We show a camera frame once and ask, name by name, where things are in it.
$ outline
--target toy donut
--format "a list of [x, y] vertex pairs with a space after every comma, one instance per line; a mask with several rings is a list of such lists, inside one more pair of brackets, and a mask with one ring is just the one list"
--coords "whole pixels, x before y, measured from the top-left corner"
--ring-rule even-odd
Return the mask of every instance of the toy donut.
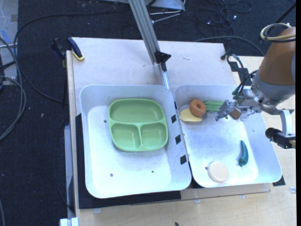
[[194, 99], [189, 104], [191, 113], [197, 117], [202, 117], [206, 113], [206, 105], [203, 101]]

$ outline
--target white tray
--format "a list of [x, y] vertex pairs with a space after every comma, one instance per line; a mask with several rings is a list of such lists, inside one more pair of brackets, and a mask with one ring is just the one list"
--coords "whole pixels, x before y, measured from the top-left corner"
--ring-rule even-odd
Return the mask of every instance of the white tray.
[[[230, 85], [180, 86], [175, 91], [178, 111], [189, 108], [197, 98], [202, 101], [232, 100]], [[266, 138], [262, 114], [251, 115], [246, 121], [231, 116], [215, 121], [213, 113], [206, 113], [202, 122], [181, 121], [190, 166], [195, 181], [203, 187], [235, 186], [278, 181], [282, 170], [272, 143]], [[240, 140], [248, 148], [247, 165], [240, 167]], [[212, 161], [222, 161], [230, 176], [224, 183], [214, 182], [206, 167]]]
[[[156, 151], [123, 152], [111, 140], [109, 105], [121, 98], [147, 98], [163, 108], [168, 125], [168, 142]], [[185, 162], [186, 149], [172, 93], [160, 85], [89, 85], [80, 93], [84, 138], [86, 187], [96, 198], [183, 190], [190, 185], [191, 172]]]

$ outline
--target silver pole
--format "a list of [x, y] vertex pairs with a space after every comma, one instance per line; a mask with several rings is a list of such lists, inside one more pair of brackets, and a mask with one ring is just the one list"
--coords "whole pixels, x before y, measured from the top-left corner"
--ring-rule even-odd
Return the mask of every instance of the silver pole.
[[[128, 0], [128, 2], [134, 14], [146, 49], [151, 58], [150, 60], [153, 64], [157, 64], [158, 62], [156, 60], [155, 53], [160, 52], [161, 50], [144, 0]], [[167, 72], [163, 71], [160, 65], [159, 69], [164, 86], [170, 89]]]

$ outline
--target cable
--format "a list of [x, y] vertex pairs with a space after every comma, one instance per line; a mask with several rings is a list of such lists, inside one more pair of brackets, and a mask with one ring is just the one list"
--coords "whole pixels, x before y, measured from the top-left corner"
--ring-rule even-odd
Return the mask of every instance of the cable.
[[241, 92], [243, 91], [243, 89], [244, 89], [245, 82], [246, 82], [246, 80], [247, 80], [247, 78], [248, 78], [248, 77], [246, 77], [246, 75], [249, 76], [250, 74], [244, 72], [244, 66], [243, 66], [243, 63], [241, 62], [240, 58], [239, 58], [238, 56], [236, 56], [235, 54], [232, 54], [232, 55], [228, 55], [228, 56], [227, 56], [227, 62], [228, 62], [228, 64], [229, 64], [231, 67], [232, 67], [232, 65], [231, 65], [231, 63], [230, 63], [230, 61], [229, 61], [229, 57], [235, 58], [235, 59], [239, 62], [239, 65], [240, 65], [240, 67], [241, 67], [241, 71], [239, 71], [238, 69], [235, 68], [236, 71], [241, 72], [241, 73], [243, 74], [243, 76], [244, 76], [243, 82], [239, 85], [239, 87], [240, 87], [239, 93], [241, 93]]
[[3, 210], [1, 198], [0, 198], [0, 212], [1, 212], [1, 218], [2, 218], [2, 226], [5, 226], [4, 210]]
[[57, 181], [57, 175], [56, 175], [56, 148], [57, 148], [57, 144], [58, 144], [58, 139], [61, 133], [61, 130], [63, 129], [63, 126], [65, 124], [65, 122], [67, 121], [67, 119], [69, 118], [69, 114], [66, 116], [66, 118], [64, 119], [64, 121], [62, 122], [60, 129], [57, 133], [57, 137], [56, 137], [56, 141], [55, 141], [55, 155], [54, 155], [54, 168], [55, 168], [55, 181], [56, 181], [56, 186], [57, 186], [57, 190], [61, 196], [61, 199], [63, 200], [63, 202], [65, 203], [65, 205], [69, 208], [70, 206], [68, 205], [67, 201], [64, 199], [62, 192], [60, 190], [60, 187], [58, 185], [58, 181]]
[[172, 18], [172, 17], [179, 16], [179, 15], [180, 15], [180, 14], [177, 13], [177, 14], [174, 14], [174, 15], [171, 15], [171, 16], [168, 16], [168, 17], [164, 17], [164, 18], [157, 19], [157, 20], [152, 21], [152, 22], [153, 22], [153, 24], [154, 24], [154, 23], [156, 23], [156, 22], [160, 22], [160, 21], [163, 21], [163, 20], [166, 20], [166, 19], [170, 19], [170, 18]]
[[3, 79], [6, 79], [6, 80], [10, 80], [11, 82], [13, 82], [14, 84], [16, 84], [18, 87], [20, 87], [21, 89], [21, 103], [20, 103], [20, 108], [19, 108], [19, 112], [18, 112], [18, 115], [17, 117], [15, 118], [14, 122], [6, 129], [6, 131], [0, 136], [0, 141], [3, 140], [11, 131], [12, 129], [15, 127], [16, 123], [18, 122], [18, 120], [21, 118], [21, 116], [23, 115], [23, 112], [26, 108], [26, 93], [24, 91], [24, 89], [22, 88], [22, 86], [14, 81], [13, 79], [11, 78], [8, 78], [8, 77], [5, 77], [5, 76], [2, 76], [0, 75], [0, 78], [3, 78]]
[[[211, 26], [214, 31], [214, 35], [223, 36], [221, 34], [222, 31], [227, 32], [228, 37], [223, 38], [225, 41], [232, 40], [230, 36], [234, 36], [233, 25], [236, 19], [236, 16], [230, 19], [229, 11], [233, 11], [236, 13], [245, 14], [252, 10], [252, 5], [247, 0], [238, 0], [234, 3], [226, 3], [224, 0], [207, 0], [209, 3], [214, 4], [215, 7], [220, 7], [219, 10], [206, 8], [206, 7], [199, 7], [195, 10], [195, 16], [198, 21], [205, 26]], [[234, 9], [233, 7], [237, 4], [246, 4], [248, 6], [247, 9]], [[204, 11], [208, 11], [207, 15], [203, 16]]]
[[[9, 46], [11, 47], [11, 48], [13, 48], [14, 47], [14, 44], [12, 43], [12, 44], [9, 44]], [[0, 48], [6, 48], [7, 46], [6, 45], [1, 45], [0, 46]]]
[[218, 36], [218, 37], [211, 37], [211, 38], [202, 38], [202, 39], [194, 40], [194, 42], [200, 42], [200, 41], [206, 41], [206, 40], [212, 40], [212, 39], [230, 38], [230, 37], [234, 38], [234, 39], [241, 39], [241, 40], [247, 41], [248, 43], [252, 44], [262, 54], [262, 56], [264, 56], [264, 53], [261, 51], [261, 49], [258, 46], [256, 46], [256, 44], [254, 44], [250, 40], [247, 40], [247, 39], [245, 39], [243, 37], [238, 37], [238, 36]]
[[275, 23], [278, 24], [284, 19], [294, 8], [296, 7], [296, 3], [294, 3]]
[[[16, 45], [17, 45], [17, 39], [18, 39], [18, 36], [19, 34], [21, 33], [21, 31], [27, 27], [28, 25], [36, 22], [36, 21], [39, 21], [39, 20], [42, 20], [42, 19], [45, 19], [45, 18], [50, 18], [50, 17], [59, 17], [59, 16], [97, 16], [97, 15], [104, 15], [104, 14], [109, 14], [109, 13], [122, 13], [122, 12], [125, 12], [125, 11], [128, 11], [129, 8], [127, 9], [124, 9], [124, 10], [119, 10], [119, 11], [106, 11], [106, 12], [101, 12], [101, 13], [66, 13], [66, 14], [51, 14], [51, 15], [46, 15], [46, 16], [41, 16], [41, 17], [38, 17], [38, 18], [35, 18], [31, 21], [29, 21], [28, 23], [26, 23], [25, 25], [23, 25], [16, 33], [15, 35], [15, 39], [14, 39], [14, 49], [15, 49], [15, 52], [17, 51], [16, 49]], [[40, 95], [50, 99], [50, 100], [53, 100], [53, 101], [56, 101], [56, 102], [59, 102], [59, 103], [63, 103], [62, 100], [59, 100], [59, 99], [56, 99], [56, 98], [53, 98], [53, 97], [50, 97], [46, 94], [44, 94], [43, 92], [41, 92], [39, 89], [37, 89], [33, 83], [28, 79], [28, 77], [26, 76], [26, 74], [24, 73], [22, 67], [20, 66], [20, 63], [18, 61], [18, 57], [17, 57], [17, 52], [16, 52], [16, 61], [18, 63], [18, 67], [22, 73], [22, 75], [24, 76], [24, 78], [27, 80], [27, 82], [30, 84], [30, 86], [37, 92], [39, 93]]]
[[281, 35], [281, 36], [276, 36], [276, 37], [269, 37], [268, 36], [268, 33], [273, 29], [273, 28], [276, 28], [276, 27], [284, 27], [284, 28], [291, 28], [290, 25], [288, 24], [282, 24], [282, 23], [278, 23], [278, 24], [270, 24], [266, 27], [264, 27], [261, 32], [260, 32], [260, 37], [263, 39], [263, 40], [266, 40], [266, 41], [271, 41], [271, 42], [291, 42], [291, 41], [295, 41], [295, 38], [296, 38], [296, 34], [288, 34], [288, 35]]
[[20, 67], [19, 67], [18, 60], [17, 60], [12, 48], [9, 46], [9, 44], [1, 37], [0, 37], [0, 41], [2, 41], [2, 43], [4, 43], [7, 46], [7, 49], [9, 50], [10, 54], [13, 57], [13, 60], [16, 64], [16, 68], [17, 68], [19, 82], [14, 81], [13, 79], [2, 76], [2, 75], [0, 75], [0, 77], [3, 78], [3, 79], [6, 79], [6, 80], [10, 80], [14, 84], [16, 84], [18, 87], [20, 87], [20, 90], [21, 90], [21, 93], [20, 93], [21, 94], [20, 95], [20, 106], [19, 106], [17, 117], [14, 120], [14, 122], [6, 129], [6, 131], [0, 136], [0, 141], [1, 141], [12, 131], [12, 129], [15, 127], [16, 123], [19, 121], [19, 119], [23, 115], [23, 112], [26, 108], [26, 93], [23, 89], [22, 76], [21, 76], [21, 73], [20, 73]]
[[12, 62], [9, 62], [9, 63], [7, 63], [7, 64], [5, 64], [5, 65], [2, 65], [2, 66], [0, 67], [0, 71], [5, 70], [7, 67], [10, 67], [11, 65], [14, 65], [14, 64], [15, 64], [15, 62], [12, 61]]
[[157, 15], [157, 14], [171, 14], [171, 13], [180, 13], [182, 12], [181, 10], [176, 10], [176, 11], [171, 11], [171, 12], [158, 12], [158, 13], [150, 13], [150, 15]]

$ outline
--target green divided plate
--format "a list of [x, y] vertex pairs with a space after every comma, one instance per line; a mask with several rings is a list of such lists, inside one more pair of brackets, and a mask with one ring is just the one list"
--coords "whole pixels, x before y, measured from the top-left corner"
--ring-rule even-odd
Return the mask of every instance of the green divided plate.
[[158, 150], [168, 140], [165, 113], [150, 99], [115, 100], [109, 106], [109, 127], [113, 144], [126, 152]]

